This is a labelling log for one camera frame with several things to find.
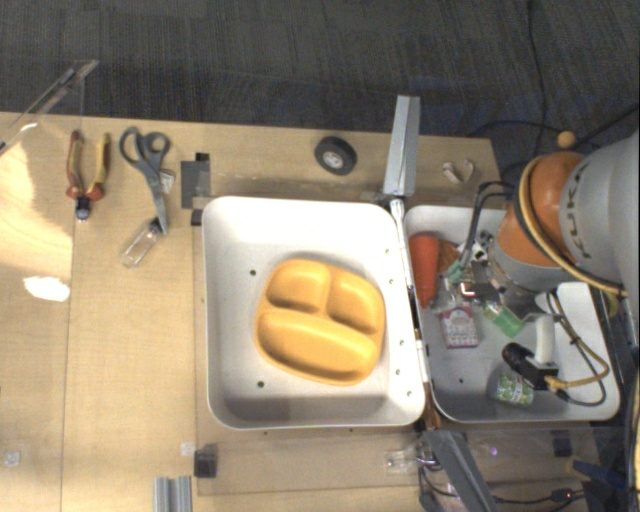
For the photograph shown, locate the orange divided plate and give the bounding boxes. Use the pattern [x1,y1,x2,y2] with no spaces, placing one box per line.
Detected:
[253,257,388,388]

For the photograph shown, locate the pink carton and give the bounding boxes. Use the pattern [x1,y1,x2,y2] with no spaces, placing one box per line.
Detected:
[438,301,481,350]

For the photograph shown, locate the green and white can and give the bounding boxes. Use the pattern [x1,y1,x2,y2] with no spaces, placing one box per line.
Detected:
[486,366,536,407]

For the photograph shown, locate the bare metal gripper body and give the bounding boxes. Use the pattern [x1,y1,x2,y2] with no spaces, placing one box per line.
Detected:
[462,259,512,307]

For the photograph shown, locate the green bottle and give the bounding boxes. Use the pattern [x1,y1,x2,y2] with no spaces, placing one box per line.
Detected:
[481,299,526,339]

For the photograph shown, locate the white plastic tray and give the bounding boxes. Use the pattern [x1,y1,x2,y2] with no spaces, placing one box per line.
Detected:
[401,204,623,425]
[200,195,428,432]

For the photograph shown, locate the clear glass vial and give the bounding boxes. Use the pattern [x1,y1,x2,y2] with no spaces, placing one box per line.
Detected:
[119,217,164,269]

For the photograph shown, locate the red and yellow pliers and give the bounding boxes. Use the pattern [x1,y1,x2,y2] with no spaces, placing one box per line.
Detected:
[65,129,113,222]

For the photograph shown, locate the black cylinder on white bracket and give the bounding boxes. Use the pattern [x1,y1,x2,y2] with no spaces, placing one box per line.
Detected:
[501,312,561,392]

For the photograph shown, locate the grey scissors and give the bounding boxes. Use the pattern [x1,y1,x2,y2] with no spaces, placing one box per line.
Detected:
[118,126,173,236]

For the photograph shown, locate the black tape roll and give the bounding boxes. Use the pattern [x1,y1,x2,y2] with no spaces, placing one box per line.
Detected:
[313,135,358,177]

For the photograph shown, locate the orange carrot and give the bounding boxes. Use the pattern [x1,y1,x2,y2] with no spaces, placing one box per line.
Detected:
[408,233,442,310]

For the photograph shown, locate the brown toy food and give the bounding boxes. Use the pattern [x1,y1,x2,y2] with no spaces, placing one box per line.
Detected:
[438,241,462,275]

